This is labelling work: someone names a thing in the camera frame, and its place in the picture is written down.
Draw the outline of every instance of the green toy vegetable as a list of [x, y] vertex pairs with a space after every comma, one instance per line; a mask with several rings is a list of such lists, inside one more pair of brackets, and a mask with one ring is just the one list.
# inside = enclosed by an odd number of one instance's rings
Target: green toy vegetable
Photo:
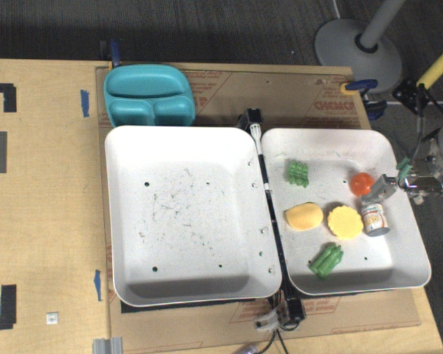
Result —
[[321, 280], [325, 280], [332, 272], [333, 268], [343, 259], [343, 251], [341, 246], [335, 244], [328, 245], [317, 257], [317, 259], [309, 266]]
[[399, 179], [403, 180], [408, 176], [412, 170], [411, 160], [405, 157], [398, 165], [397, 170], [399, 171]]
[[287, 177], [290, 184], [297, 186], [309, 186], [309, 166], [302, 162], [292, 161], [287, 170]]

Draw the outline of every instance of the small can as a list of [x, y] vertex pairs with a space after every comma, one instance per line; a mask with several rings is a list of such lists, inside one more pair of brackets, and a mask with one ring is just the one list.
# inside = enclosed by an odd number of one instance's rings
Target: small can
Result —
[[370, 204], [362, 210], [365, 232], [369, 236], [385, 235], [391, 229], [388, 227], [382, 204]]

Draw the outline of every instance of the teal container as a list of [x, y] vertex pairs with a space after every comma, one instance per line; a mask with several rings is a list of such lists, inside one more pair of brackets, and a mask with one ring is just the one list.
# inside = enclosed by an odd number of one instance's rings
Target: teal container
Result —
[[103, 84], [114, 127], [190, 126], [195, 104], [186, 76], [175, 67], [136, 64], [112, 69]]

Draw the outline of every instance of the orange ball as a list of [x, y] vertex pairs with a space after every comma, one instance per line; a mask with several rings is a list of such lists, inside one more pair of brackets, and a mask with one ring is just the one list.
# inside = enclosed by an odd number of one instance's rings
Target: orange ball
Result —
[[361, 195], [369, 194], [371, 191], [371, 186], [374, 185], [376, 181], [367, 173], [358, 173], [351, 180], [351, 191], [358, 197]]

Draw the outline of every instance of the yellow toy lemon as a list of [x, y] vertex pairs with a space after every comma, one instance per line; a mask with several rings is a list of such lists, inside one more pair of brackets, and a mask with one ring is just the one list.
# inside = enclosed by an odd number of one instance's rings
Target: yellow toy lemon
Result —
[[342, 240], [354, 239], [364, 228], [361, 215], [348, 206], [333, 209], [328, 215], [328, 226]]
[[315, 228], [323, 221], [322, 209], [313, 203], [299, 204], [288, 209], [285, 214], [287, 223], [299, 231]]

